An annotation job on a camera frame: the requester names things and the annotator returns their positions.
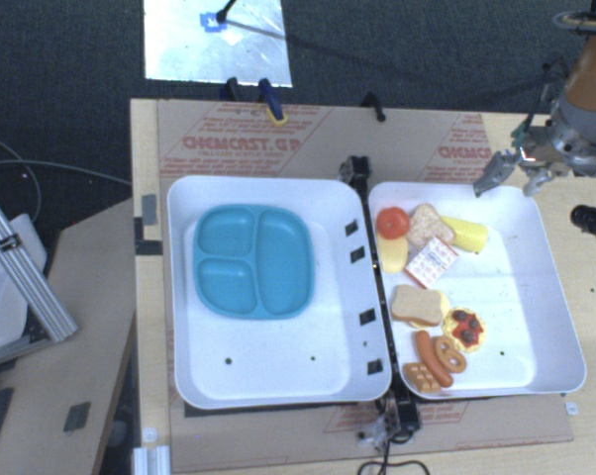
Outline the white plastic tray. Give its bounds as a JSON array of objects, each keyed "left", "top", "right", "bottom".
[
  {"left": 366, "top": 180, "right": 588, "bottom": 401},
  {"left": 165, "top": 174, "right": 393, "bottom": 411}
]

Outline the brown cardboard board red print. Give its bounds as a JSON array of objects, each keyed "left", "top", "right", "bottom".
[{"left": 155, "top": 98, "right": 575, "bottom": 474}]

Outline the red tomato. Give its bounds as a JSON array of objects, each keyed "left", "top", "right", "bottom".
[{"left": 375, "top": 206, "right": 411, "bottom": 240}]

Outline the bread sandwich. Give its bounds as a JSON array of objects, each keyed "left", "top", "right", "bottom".
[{"left": 389, "top": 283, "right": 451, "bottom": 330}]

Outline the yellow cheese wedge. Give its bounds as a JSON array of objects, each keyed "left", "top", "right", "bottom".
[{"left": 439, "top": 215, "right": 490, "bottom": 254}]

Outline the yellow potato chip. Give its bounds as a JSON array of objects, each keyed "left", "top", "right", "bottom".
[{"left": 377, "top": 235, "right": 410, "bottom": 275}]

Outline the black cylinder on white bracket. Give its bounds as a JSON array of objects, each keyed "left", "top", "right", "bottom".
[{"left": 569, "top": 204, "right": 596, "bottom": 245}]

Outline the thin black rod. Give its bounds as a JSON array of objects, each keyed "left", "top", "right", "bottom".
[{"left": 354, "top": 175, "right": 409, "bottom": 415}]

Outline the blue divided plate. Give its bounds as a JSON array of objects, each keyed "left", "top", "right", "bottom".
[{"left": 192, "top": 203, "right": 314, "bottom": 321}]

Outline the pizza slice with olives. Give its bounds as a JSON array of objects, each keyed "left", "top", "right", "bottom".
[{"left": 441, "top": 306, "right": 488, "bottom": 355}]

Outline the orange sausage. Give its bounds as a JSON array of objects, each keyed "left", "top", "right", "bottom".
[{"left": 414, "top": 329, "right": 455, "bottom": 389}]

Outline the brown pretzel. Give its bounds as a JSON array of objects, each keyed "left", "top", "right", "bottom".
[{"left": 433, "top": 333, "right": 468, "bottom": 374}]

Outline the orange waffle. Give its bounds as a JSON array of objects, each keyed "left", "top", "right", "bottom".
[{"left": 401, "top": 360, "right": 444, "bottom": 395}]

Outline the speckled cracker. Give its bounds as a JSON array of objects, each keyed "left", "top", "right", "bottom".
[{"left": 406, "top": 203, "right": 456, "bottom": 251}]

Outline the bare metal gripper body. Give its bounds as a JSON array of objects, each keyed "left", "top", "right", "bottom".
[{"left": 514, "top": 130, "right": 596, "bottom": 178}]

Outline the red and white packet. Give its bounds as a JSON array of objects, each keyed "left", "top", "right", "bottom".
[{"left": 403, "top": 236, "right": 459, "bottom": 289}]

